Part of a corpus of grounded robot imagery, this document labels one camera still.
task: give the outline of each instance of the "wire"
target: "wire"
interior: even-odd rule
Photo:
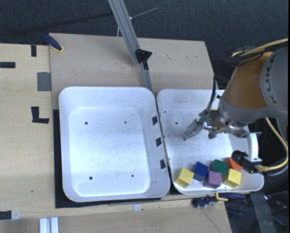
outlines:
[[[229,52],[226,57],[226,60],[233,67],[238,67],[246,64],[247,62],[255,61],[259,59],[264,53],[269,51],[275,51],[279,48],[283,48],[288,46],[288,38],[277,40],[274,42],[267,43],[260,47],[254,48],[251,46],[243,46],[242,48],[238,48]],[[258,56],[256,59],[249,60],[252,57]]]
[[[288,163],[288,161],[289,161],[289,147],[288,147],[287,143],[285,142],[285,140],[283,139],[283,137],[281,137],[281,135],[277,132],[277,130],[274,128],[274,126],[272,125],[272,123],[270,122],[270,120],[267,117],[265,119],[266,119],[266,122],[268,123],[269,127],[273,131],[273,133],[277,136],[277,138],[279,138],[280,142],[283,144],[284,149],[286,151],[286,158],[285,158],[285,160],[281,164],[276,165],[276,166],[255,165],[254,167],[260,173],[279,169],[279,168],[285,166]]]
[[[262,45],[260,47],[255,48],[253,50],[250,50],[250,51],[247,51],[245,53],[242,53],[241,56],[247,56],[247,55],[249,55],[251,53],[255,53],[255,52],[259,51],[259,50],[264,50],[264,49],[270,48],[272,46],[276,46],[276,45],[288,42],[288,40],[289,40],[288,38],[285,38],[285,39],[282,39],[282,40],[277,40],[277,41],[273,41],[273,42],[267,43],[265,45]]]
[[[282,128],[280,127],[280,123],[279,120],[276,120],[276,124],[278,126],[278,131],[280,133],[280,135],[282,136],[282,138],[284,139],[285,143],[288,144],[286,137],[284,136],[283,132],[282,132]],[[281,170],[278,170],[276,172],[272,172],[272,173],[267,173],[267,176],[269,177],[273,177],[273,176],[277,176],[280,175],[282,173],[284,173],[287,169],[289,168],[289,164],[287,163],[284,168],[282,168]]]
[[[215,94],[216,94],[216,76],[213,76],[213,87],[212,87],[212,94],[211,94],[211,98],[209,100],[208,106],[205,109],[205,114],[207,115],[209,113],[209,111],[211,110],[214,98],[215,98]]]

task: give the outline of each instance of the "colored block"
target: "colored block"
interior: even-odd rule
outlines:
[[[232,168],[233,170],[241,170],[243,169],[242,166],[238,165],[232,158],[227,159],[227,169]]]
[[[193,175],[194,175],[193,172],[182,167],[181,170],[177,172],[176,177],[174,179],[174,183],[185,188],[192,182]]]
[[[214,161],[211,162],[209,169],[215,172],[219,172],[222,175],[225,175],[227,173],[227,163],[215,159]]]
[[[222,184],[222,174],[215,171],[208,171],[207,177],[203,181],[203,186],[217,188]]]
[[[201,162],[196,162],[196,164],[193,166],[193,178],[198,181],[203,181],[207,176],[208,170],[209,167],[207,165],[204,165]]]
[[[227,175],[223,177],[223,184],[235,188],[240,184],[242,174],[236,170],[229,169]]]

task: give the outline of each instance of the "yellow cube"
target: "yellow cube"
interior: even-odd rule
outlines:
[[[180,185],[181,187],[187,187],[193,179],[194,173],[190,170],[182,167],[181,170],[179,170],[176,174],[174,183]]]
[[[242,174],[236,170],[229,169],[227,174],[223,177],[223,184],[235,188],[240,184]]]

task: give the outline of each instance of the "gray tape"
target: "gray tape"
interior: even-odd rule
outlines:
[[[48,72],[37,73],[37,91],[51,91],[51,75]]]

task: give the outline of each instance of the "purple cube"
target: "purple cube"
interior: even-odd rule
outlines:
[[[200,182],[203,181],[207,176],[208,170],[209,167],[207,165],[204,165],[201,162],[197,162],[192,169],[192,171],[194,172],[193,178]]]
[[[203,181],[203,186],[217,188],[222,184],[222,174],[215,171],[208,171],[207,177]]]

